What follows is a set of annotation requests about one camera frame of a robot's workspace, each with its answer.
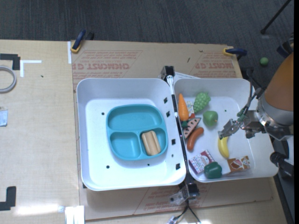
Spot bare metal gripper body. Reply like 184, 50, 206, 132
238, 110, 267, 139

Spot yellow banana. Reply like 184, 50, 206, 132
217, 136, 230, 159

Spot light green apple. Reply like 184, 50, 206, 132
202, 110, 219, 127

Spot white plastic tray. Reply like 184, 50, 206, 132
173, 77, 279, 183
76, 77, 187, 192

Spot orange-red sausage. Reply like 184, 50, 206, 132
186, 126, 205, 152

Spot watermelon slice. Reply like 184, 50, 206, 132
182, 117, 202, 140

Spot orange and white carton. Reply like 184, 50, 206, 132
221, 155, 251, 175

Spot pink and white carton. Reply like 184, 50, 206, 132
188, 149, 215, 175

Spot green grapes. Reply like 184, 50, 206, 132
193, 91, 212, 114

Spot dark green bell pepper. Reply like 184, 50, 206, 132
203, 161, 223, 180

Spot small white and red packet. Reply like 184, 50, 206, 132
185, 100, 196, 119

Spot orange carrot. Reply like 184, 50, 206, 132
178, 92, 190, 128

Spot white paper sheet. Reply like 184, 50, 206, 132
174, 71, 202, 79

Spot tan bread roll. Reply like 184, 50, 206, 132
141, 130, 162, 156

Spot teal divided plate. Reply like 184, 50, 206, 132
106, 104, 169, 161

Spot brown cardboard board red print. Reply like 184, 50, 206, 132
71, 40, 274, 221

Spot black cylinder on white bracket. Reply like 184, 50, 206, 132
270, 136, 294, 177

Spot black block with thin wires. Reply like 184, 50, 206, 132
160, 65, 176, 80
169, 182, 200, 205

